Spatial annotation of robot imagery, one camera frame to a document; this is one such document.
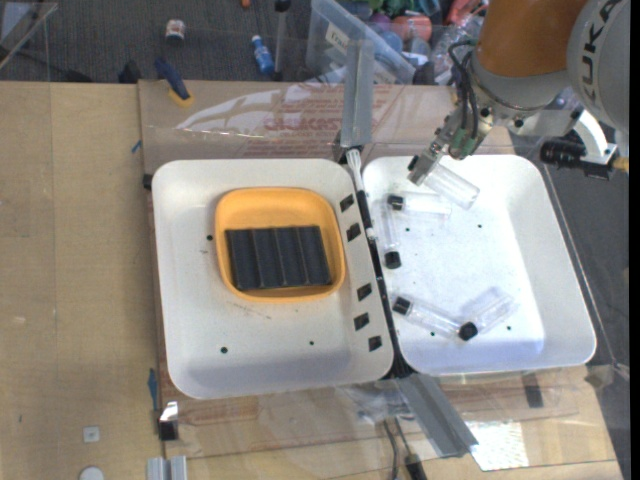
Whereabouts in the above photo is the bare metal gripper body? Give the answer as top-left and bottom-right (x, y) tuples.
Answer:
(430, 105), (501, 162)

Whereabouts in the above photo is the clear plastic bottle black cap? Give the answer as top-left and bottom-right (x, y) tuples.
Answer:
(386, 193), (454, 218)
(377, 202), (403, 270)
(392, 295), (465, 342)
(457, 287), (519, 342)

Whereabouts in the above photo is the white plastic tray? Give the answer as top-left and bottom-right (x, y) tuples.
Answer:
(151, 158), (395, 400)
(360, 154), (598, 377)

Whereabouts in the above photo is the orange bowl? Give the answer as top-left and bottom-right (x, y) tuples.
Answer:
(214, 186), (347, 304)

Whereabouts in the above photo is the clear plastic storage bin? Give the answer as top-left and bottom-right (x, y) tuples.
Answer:
(305, 0), (499, 86)

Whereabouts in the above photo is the black ribbed insert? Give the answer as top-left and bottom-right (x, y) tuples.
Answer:
(224, 225), (334, 292)

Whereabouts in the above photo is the blue bottle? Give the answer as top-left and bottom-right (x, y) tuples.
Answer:
(251, 34), (276, 75)

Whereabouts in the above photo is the black cylinder on white bracket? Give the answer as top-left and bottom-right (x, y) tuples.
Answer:
(539, 110), (621, 182)

